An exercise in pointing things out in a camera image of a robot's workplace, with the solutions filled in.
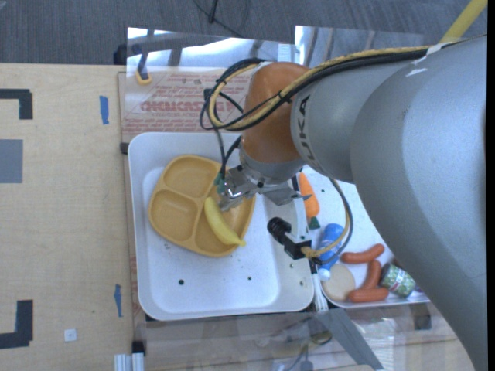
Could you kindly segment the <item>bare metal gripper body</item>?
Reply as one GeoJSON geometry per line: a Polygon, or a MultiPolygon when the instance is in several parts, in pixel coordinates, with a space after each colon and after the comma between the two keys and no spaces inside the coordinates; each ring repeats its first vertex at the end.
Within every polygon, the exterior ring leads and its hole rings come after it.
{"type": "Polygon", "coordinates": [[[230,168],[224,177],[225,192],[254,192],[264,195],[265,192],[277,186],[290,187],[288,179],[262,175],[260,172],[243,165],[230,168]]]}

